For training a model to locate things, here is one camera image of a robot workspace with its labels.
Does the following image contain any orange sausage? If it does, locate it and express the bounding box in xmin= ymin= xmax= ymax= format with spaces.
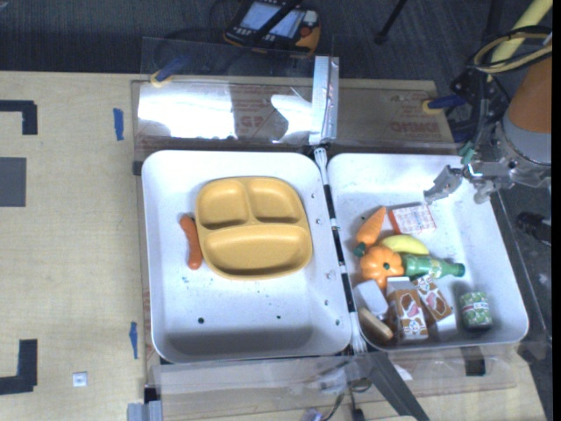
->
xmin=178 ymin=213 xmax=204 ymax=272

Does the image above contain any orange carrot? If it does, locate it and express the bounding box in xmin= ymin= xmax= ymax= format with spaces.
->
xmin=352 ymin=205 xmax=388 ymax=259

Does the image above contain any yellow divided plate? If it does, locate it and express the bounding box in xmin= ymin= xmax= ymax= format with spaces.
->
xmin=193 ymin=175 xmax=314 ymax=282

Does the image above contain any thin black and white rod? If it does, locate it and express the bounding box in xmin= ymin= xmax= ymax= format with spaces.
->
xmin=313 ymin=146 xmax=367 ymax=354

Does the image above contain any yellow banana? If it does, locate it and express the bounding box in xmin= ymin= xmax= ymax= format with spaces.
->
xmin=378 ymin=233 xmax=431 ymax=257

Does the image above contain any brown and pink carton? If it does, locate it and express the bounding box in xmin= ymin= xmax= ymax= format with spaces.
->
xmin=411 ymin=274 xmax=454 ymax=325

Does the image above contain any white and red packet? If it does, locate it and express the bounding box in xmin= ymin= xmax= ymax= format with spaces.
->
xmin=387 ymin=203 xmax=439 ymax=237

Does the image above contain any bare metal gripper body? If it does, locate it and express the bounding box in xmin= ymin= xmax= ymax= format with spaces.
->
xmin=463 ymin=155 xmax=553 ymax=191

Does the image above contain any white plastic tray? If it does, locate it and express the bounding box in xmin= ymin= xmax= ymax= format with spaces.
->
xmin=140 ymin=148 xmax=353 ymax=365
xmin=325 ymin=152 xmax=530 ymax=353

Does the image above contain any green can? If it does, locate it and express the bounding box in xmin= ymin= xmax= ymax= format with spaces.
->
xmin=458 ymin=290 xmax=494 ymax=331

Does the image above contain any orange pumpkin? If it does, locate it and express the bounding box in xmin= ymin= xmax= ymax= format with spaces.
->
xmin=359 ymin=245 xmax=406 ymax=290

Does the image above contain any tan biscuit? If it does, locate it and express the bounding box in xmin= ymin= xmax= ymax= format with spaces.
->
xmin=357 ymin=306 xmax=395 ymax=343

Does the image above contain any green bottle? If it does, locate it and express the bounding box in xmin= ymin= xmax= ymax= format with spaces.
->
xmin=400 ymin=253 xmax=466 ymax=282

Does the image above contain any white block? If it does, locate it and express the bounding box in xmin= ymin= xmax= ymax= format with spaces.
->
xmin=352 ymin=279 xmax=390 ymax=320

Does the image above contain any brown and white carton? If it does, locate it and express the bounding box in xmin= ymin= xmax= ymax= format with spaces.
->
xmin=385 ymin=275 xmax=430 ymax=345

